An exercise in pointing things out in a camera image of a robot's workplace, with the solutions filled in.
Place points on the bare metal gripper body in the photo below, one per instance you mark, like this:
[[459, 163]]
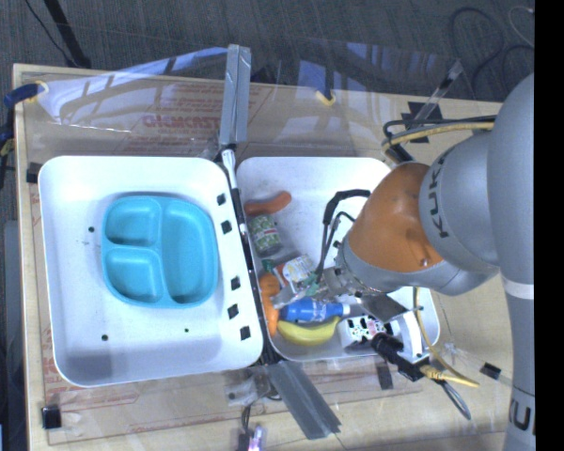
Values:
[[342, 284]]

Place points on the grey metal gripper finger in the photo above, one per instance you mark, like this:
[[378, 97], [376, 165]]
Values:
[[302, 291], [284, 301]]

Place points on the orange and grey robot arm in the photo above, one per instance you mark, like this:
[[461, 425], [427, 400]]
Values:
[[456, 214]]

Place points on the blue and white bottle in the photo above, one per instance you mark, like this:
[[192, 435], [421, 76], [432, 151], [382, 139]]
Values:
[[305, 310]]

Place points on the orange carrot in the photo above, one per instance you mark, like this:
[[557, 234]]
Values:
[[269, 285]]

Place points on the orange and white packet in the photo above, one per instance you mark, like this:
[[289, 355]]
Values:
[[297, 269]]

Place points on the yellow banana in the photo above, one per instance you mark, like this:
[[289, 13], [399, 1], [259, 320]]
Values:
[[307, 335]]

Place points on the white printed carton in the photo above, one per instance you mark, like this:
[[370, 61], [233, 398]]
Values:
[[360, 331]]

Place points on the green and white can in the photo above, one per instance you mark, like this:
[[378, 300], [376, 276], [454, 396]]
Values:
[[264, 234]]

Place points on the orange red sausage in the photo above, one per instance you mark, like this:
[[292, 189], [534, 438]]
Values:
[[269, 203]]

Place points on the white plastic tray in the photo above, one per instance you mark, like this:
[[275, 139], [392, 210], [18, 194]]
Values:
[[310, 176], [136, 346]]

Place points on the blue divided plate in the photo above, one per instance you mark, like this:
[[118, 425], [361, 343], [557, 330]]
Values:
[[160, 252]]

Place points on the brown cardboard board, red print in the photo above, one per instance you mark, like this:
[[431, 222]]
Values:
[[169, 111]]

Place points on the black cylinder on white bracket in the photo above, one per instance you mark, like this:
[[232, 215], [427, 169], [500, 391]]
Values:
[[404, 341]]

